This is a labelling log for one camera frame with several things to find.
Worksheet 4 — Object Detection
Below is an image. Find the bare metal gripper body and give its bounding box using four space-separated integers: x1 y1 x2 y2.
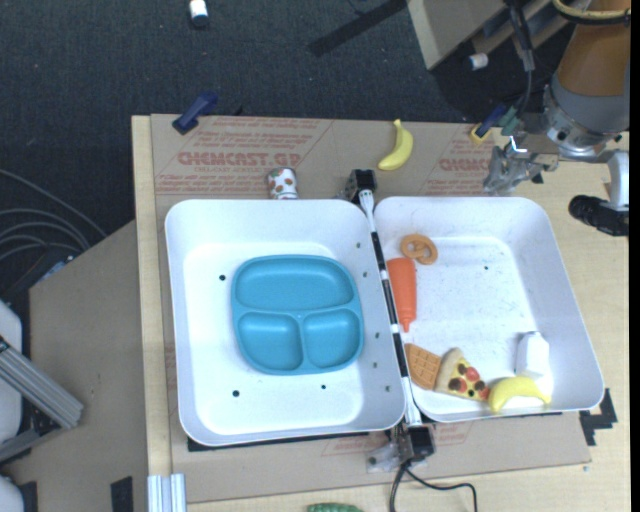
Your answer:
494 113 620 174

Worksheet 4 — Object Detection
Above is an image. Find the yellow banana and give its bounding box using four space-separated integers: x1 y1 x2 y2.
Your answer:
376 118 416 173
486 375 553 415

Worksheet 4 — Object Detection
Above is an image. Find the orange brown pretzel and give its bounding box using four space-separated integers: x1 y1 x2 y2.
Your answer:
399 233 440 267

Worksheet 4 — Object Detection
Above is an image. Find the white plastic tray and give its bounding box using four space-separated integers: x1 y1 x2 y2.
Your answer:
163 198 408 448
372 195 607 424

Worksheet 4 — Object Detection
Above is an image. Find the orange squeeze bottle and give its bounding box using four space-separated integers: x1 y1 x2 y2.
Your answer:
385 256 418 334

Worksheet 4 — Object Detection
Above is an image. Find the thin black and white rod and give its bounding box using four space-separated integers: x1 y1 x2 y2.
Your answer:
357 188 424 428

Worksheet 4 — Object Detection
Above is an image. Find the white carton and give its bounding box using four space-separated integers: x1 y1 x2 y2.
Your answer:
514 330 552 379

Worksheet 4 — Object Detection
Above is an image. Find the pizza slice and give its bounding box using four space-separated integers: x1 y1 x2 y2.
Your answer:
433 346 493 403

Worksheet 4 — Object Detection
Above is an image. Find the orange brown waffle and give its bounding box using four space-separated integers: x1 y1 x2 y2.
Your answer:
403 342 444 391

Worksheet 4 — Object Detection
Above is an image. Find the white can with orange print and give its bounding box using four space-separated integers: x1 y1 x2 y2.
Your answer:
264 166 301 202

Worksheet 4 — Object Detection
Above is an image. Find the blue divided plate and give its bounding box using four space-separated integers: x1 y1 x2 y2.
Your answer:
229 254 365 377

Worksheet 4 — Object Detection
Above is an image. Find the brown cardboard board red print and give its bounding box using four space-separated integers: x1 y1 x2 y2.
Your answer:
149 113 594 504

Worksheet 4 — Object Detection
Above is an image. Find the green bumpy toy vegetable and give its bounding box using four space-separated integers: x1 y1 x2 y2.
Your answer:
305 501 367 512

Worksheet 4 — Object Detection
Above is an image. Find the black cylinder on white bracket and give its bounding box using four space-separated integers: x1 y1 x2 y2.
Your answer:
568 149 631 238

